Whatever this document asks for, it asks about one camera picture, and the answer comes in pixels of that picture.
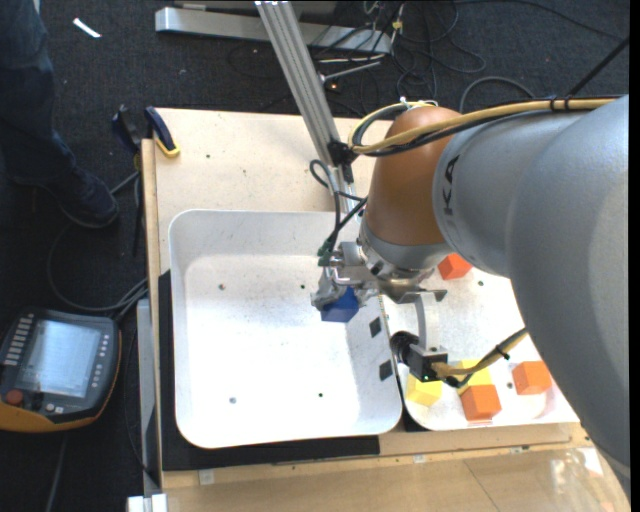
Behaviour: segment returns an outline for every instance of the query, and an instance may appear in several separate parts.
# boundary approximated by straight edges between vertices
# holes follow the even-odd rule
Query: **white tray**
[[[171,222],[175,414],[190,443],[376,435],[398,422],[396,377],[380,376],[392,355],[378,299],[346,325],[322,322],[311,305],[333,222],[325,212],[216,210]]]
[[[524,326],[511,281],[477,268],[464,277],[444,280],[439,271],[422,282],[428,290],[446,290],[431,318],[437,319],[440,343],[449,354],[449,363],[481,359],[498,343]],[[412,304],[383,300],[389,333],[407,330],[417,333],[417,317]],[[413,420],[428,430],[458,430],[476,427],[514,426],[536,423],[578,422],[578,417],[556,385],[538,395],[518,395],[511,371],[523,361],[540,360],[540,354],[527,336],[510,353],[487,369],[496,386],[502,410],[490,421],[467,421],[457,390],[443,384],[442,396],[431,406],[405,401]],[[398,375],[406,393],[409,368],[398,364]]]

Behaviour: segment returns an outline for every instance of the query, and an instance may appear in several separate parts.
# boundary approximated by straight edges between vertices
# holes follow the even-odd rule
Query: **wooden platform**
[[[316,154],[301,117],[159,112],[181,153],[168,159],[152,140],[143,141],[154,340],[157,278],[169,269],[167,234],[175,215],[194,208],[333,208],[307,170]],[[353,120],[336,119],[336,124],[346,140]],[[382,137],[387,127],[378,123],[368,136]],[[368,157],[354,163],[356,193],[367,193],[373,164]],[[156,358],[156,383],[158,369]],[[397,426],[380,436],[380,446],[380,456],[361,459],[161,472],[159,484],[170,512],[629,510],[610,468],[575,423],[449,432],[406,432]]]

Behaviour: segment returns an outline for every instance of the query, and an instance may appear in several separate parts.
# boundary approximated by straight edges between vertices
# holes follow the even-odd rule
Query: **metal frame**
[[[164,7],[156,11],[156,32],[178,32],[201,36],[232,37],[253,41],[269,41],[265,27],[255,16],[243,16],[204,9]],[[338,50],[390,53],[391,38],[380,31],[363,30],[353,33],[351,27],[338,27],[315,23],[298,23],[306,45],[328,47],[336,45]]]
[[[320,159],[334,167],[338,190],[354,195],[352,185],[344,180],[342,168],[333,165],[328,146],[332,141],[339,142],[340,135],[291,3],[255,4]],[[345,213],[355,205],[353,199],[340,198]]]
[[[156,417],[158,408],[155,399],[154,345],[149,299],[138,301],[136,308],[138,326],[138,368],[140,379],[140,431],[142,461],[150,471],[160,471],[158,428]],[[149,471],[144,471],[144,496],[150,497],[160,492],[159,482],[155,482]]]

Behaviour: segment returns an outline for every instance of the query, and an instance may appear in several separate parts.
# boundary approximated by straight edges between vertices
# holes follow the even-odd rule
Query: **blue block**
[[[356,316],[359,309],[358,299],[353,292],[353,288],[349,287],[337,301],[322,308],[320,317],[324,322],[343,322],[346,324]]]

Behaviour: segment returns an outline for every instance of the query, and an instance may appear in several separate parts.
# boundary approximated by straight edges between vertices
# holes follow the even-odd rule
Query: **wooden cube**
[[[473,368],[479,362],[480,362],[480,359],[463,359],[462,361],[459,361],[456,364],[456,368],[463,368],[466,370],[468,368]],[[456,377],[459,380],[464,379],[463,375],[457,375]],[[469,386],[477,386],[482,384],[493,384],[493,381],[491,380],[491,373],[489,373],[488,367],[475,372],[473,376],[469,379],[469,382],[467,382],[464,386],[457,389],[458,394],[462,395],[462,393],[464,393],[469,388]]]
[[[442,381],[421,382],[409,374],[405,398],[411,402],[431,406],[442,396]]]
[[[524,361],[511,372],[519,395],[544,393],[551,387],[551,373],[544,361]]]
[[[472,268],[473,265],[471,265],[471,263],[455,252],[446,256],[438,264],[440,275],[445,281],[448,279],[458,279],[466,275]]]
[[[498,391],[493,384],[469,386],[460,400],[468,421],[488,421],[502,410]]]

